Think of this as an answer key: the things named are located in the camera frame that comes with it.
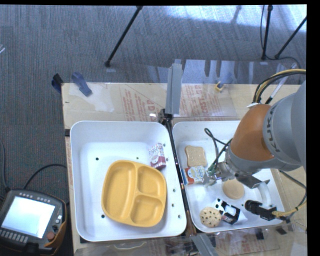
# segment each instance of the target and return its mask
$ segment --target tripod leg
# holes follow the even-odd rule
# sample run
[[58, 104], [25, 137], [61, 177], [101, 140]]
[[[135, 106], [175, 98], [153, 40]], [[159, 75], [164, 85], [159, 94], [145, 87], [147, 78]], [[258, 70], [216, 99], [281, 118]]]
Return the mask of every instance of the tripod leg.
[[122, 33], [119, 41], [117, 42], [116, 46], [114, 47], [114, 49], [113, 49], [112, 53], [110, 54], [108, 60], [104, 63], [104, 65], [105, 65], [106, 67], [110, 67], [110, 62], [111, 62], [112, 58], [114, 57], [114, 55], [115, 55], [117, 49], [119, 48], [121, 42], [122, 42], [123, 39], [125, 38], [125, 36], [126, 36], [127, 32], [129, 31], [131, 25], [134, 23], [137, 15], [138, 15], [139, 12], [141, 11], [142, 7], [143, 7], [143, 5], [137, 5], [137, 6], [136, 6], [136, 10], [135, 10], [135, 12], [134, 12], [131, 20], [129, 21], [128, 25], [126, 26], [124, 32]]
[[292, 38], [294, 38], [294, 36], [296, 35], [296, 33], [299, 31], [299, 29], [303, 26], [303, 24], [306, 22], [307, 20], [307, 16], [305, 16], [305, 18], [303, 19], [303, 21], [300, 23], [300, 25], [296, 28], [296, 30], [293, 32], [293, 34], [290, 36], [290, 38], [288, 39], [288, 41], [286, 41], [286, 43], [283, 45], [283, 47], [281, 48], [281, 50], [274, 55], [275, 59], [279, 59], [280, 54], [284, 51], [284, 49], [287, 47], [287, 45], [290, 43], [290, 41], [292, 40]]
[[270, 17], [271, 11], [273, 10], [272, 4], [268, 5], [268, 16], [266, 18], [266, 26], [265, 26], [265, 35], [264, 35], [264, 43], [263, 43], [263, 52], [261, 59], [264, 61], [266, 59], [266, 49], [267, 49], [267, 41], [268, 41], [268, 33], [269, 33], [269, 24], [270, 24]]

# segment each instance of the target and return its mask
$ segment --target bread slice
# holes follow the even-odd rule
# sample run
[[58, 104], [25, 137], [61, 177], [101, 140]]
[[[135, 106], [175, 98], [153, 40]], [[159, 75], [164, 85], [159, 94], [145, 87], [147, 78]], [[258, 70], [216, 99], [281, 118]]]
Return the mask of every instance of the bread slice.
[[184, 148], [188, 167], [207, 165], [205, 150], [201, 146], [188, 145]]

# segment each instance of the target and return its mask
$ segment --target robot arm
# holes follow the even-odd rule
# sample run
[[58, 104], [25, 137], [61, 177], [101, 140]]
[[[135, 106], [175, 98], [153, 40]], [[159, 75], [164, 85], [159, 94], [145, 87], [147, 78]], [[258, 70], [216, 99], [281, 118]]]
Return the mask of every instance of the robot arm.
[[225, 159], [211, 165], [208, 171], [214, 182], [236, 178], [250, 189], [258, 188], [263, 202], [248, 200], [245, 208], [272, 220], [272, 205], [267, 181], [253, 175], [262, 169], [292, 171], [306, 161], [306, 83], [273, 106], [256, 104], [240, 121], [232, 141], [225, 152]]

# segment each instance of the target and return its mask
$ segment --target yellow cable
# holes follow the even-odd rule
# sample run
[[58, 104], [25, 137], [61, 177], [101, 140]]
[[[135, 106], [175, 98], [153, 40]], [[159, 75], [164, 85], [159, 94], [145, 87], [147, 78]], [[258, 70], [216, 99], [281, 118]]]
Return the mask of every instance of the yellow cable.
[[268, 84], [268, 82], [274, 77], [274, 76], [277, 76], [277, 75], [282, 75], [282, 74], [287, 74], [287, 73], [292, 73], [292, 72], [306, 72], [306, 69], [301, 69], [301, 68], [293, 68], [293, 69], [286, 69], [286, 70], [283, 70], [283, 71], [280, 71], [276, 74], [273, 74], [272, 76], [270, 76], [270, 78], [265, 81], [264, 83], [261, 84], [259, 90], [257, 91], [257, 93], [255, 94], [255, 102], [258, 103], [258, 95], [260, 95], [260, 92], [264, 89], [264, 87]]
[[287, 216], [289, 214], [292, 214], [294, 212], [299, 211], [302, 207], [304, 207], [307, 204], [307, 200], [305, 200], [301, 205], [297, 206], [296, 208], [289, 210], [289, 211], [278, 211], [274, 210], [272, 214], [276, 217], [282, 217], [282, 216]]

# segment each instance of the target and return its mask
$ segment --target black camera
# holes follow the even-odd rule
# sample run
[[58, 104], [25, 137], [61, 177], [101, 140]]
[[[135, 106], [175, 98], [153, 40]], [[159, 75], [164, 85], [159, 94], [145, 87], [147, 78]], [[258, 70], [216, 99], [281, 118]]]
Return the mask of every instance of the black camera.
[[255, 215], [259, 215], [260, 218], [262, 218], [264, 220], [271, 221], [276, 218], [276, 216], [272, 214], [273, 211], [277, 210], [276, 206], [269, 208], [269, 209], [263, 208], [261, 206], [262, 206], [261, 202], [253, 201], [253, 200], [248, 200], [244, 204], [244, 208], [247, 211], [249, 211]]

